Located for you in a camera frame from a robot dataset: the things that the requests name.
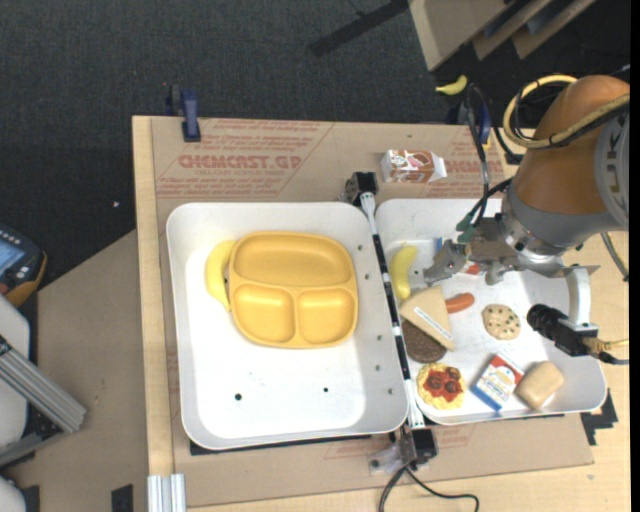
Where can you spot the blue and white carton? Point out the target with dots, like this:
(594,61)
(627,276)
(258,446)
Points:
(497,382)

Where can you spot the beige triangular sandwich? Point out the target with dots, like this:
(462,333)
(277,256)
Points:
(430,312)

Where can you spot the chocolate chip biscuit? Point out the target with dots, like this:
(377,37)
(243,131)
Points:
(501,322)

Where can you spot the yellow divided plate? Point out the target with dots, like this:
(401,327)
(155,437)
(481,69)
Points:
(292,287)

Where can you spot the brown and white carton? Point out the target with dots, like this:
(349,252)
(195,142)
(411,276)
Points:
(412,167)

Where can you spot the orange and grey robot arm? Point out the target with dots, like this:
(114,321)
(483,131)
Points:
(560,170)

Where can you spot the beige bread roll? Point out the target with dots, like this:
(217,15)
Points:
(539,384)

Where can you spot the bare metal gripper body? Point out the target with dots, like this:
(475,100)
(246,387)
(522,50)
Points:
(495,245)

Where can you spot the spaghetti with meatballs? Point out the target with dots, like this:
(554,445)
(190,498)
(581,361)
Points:
(441,386)

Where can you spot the black cylinder on white bracket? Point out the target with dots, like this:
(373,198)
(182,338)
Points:
(555,325)

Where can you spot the dark brown round biscuit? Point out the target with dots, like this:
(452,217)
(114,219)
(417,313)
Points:
(422,350)

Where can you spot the red and white packet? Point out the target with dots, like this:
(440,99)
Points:
(472,270)

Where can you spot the white plastic tray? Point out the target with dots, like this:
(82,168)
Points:
(545,295)
(280,390)

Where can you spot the yellow banana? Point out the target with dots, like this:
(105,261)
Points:
(452,87)
(215,272)
(402,270)

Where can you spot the thin black and white rod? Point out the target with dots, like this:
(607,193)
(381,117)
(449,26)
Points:
(385,277)

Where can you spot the brown cardboard board red print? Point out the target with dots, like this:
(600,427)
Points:
(300,165)

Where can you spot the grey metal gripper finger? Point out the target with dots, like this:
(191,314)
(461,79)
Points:
(447,260)
(496,272)

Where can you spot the orange sausage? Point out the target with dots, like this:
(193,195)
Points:
(460,303)

